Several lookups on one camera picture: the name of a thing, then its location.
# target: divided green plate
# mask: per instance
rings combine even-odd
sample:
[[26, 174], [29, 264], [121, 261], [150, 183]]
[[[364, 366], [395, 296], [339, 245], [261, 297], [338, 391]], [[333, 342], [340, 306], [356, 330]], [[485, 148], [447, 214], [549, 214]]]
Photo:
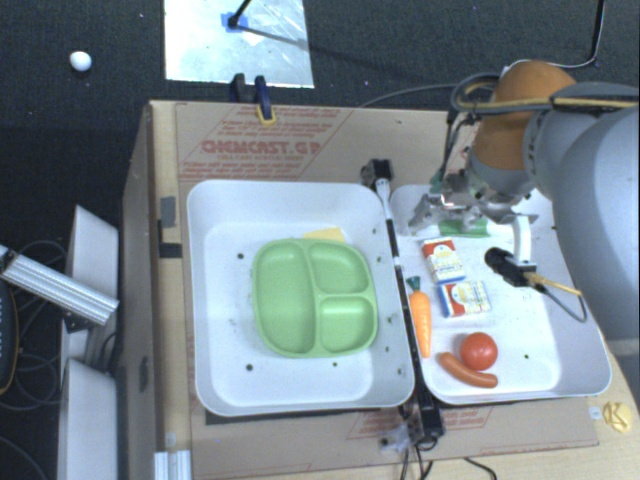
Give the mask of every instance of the divided green plate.
[[364, 350], [378, 332], [369, 266], [354, 247], [330, 240], [269, 242], [253, 262], [253, 309], [265, 343], [288, 357]]

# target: red tomato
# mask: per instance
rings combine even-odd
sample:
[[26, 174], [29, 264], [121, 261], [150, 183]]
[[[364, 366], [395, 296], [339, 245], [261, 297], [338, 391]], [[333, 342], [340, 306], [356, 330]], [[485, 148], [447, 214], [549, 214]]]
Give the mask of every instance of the red tomato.
[[493, 338], [483, 332], [469, 334], [460, 346], [462, 363], [472, 370], [491, 368], [498, 358], [498, 346]]

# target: sausage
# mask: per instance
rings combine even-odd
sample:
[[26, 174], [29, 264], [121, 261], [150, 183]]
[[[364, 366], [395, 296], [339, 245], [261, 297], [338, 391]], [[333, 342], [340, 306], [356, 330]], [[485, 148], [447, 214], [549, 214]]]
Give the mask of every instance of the sausage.
[[450, 352], [444, 352], [438, 357], [442, 367], [456, 379], [479, 388], [495, 388], [498, 385], [498, 377], [491, 373], [480, 373], [466, 367]]

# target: carrot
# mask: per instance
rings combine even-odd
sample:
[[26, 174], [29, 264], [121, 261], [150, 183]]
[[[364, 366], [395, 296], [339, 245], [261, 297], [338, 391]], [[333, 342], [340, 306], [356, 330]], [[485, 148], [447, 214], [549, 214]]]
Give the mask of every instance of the carrot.
[[420, 291], [419, 277], [410, 277], [407, 284], [413, 288], [413, 293], [409, 295], [409, 307], [420, 353], [428, 358], [431, 356], [431, 301], [426, 293]]

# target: cardboard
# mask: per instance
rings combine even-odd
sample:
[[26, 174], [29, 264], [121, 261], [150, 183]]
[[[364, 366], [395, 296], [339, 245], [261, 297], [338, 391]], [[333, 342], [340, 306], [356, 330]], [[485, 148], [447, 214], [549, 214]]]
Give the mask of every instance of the cardboard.
[[[149, 233], [145, 246], [124, 236], [131, 247], [123, 251], [129, 265], [124, 278], [127, 313], [134, 307], [141, 311], [125, 318], [127, 412], [129, 420], [140, 420], [128, 424], [130, 477], [151, 478], [142, 464], [147, 464], [154, 436], [158, 451], [191, 449], [197, 480], [400, 462], [402, 457], [382, 452], [380, 445], [384, 434], [401, 422], [396, 409], [248, 421], [206, 414], [193, 387], [184, 204], [189, 190], [208, 178], [355, 183], [372, 158], [392, 161], [392, 188], [426, 183], [439, 167], [446, 114], [276, 107], [278, 122], [264, 128], [251, 105], [152, 102], [145, 112], [150, 120], [142, 122], [124, 208], [125, 231], [138, 238]], [[135, 167], [144, 158], [149, 162], [146, 173]], [[167, 212], [167, 201], [175, 202], [174, 211]], [[152, 311], [143, 307], [149, 303]], [[129, 369], [137, 370], [142, 357], [152, 368], [149, 380], [155, 390], [140, 394], [138, 378]], [[444, 421], [447, 433], [430, 452], [433, 458], [598, 442], [585, 399], [452, 408], [444, 410]], [[133, 453], [140, 455], [134, 459]]]

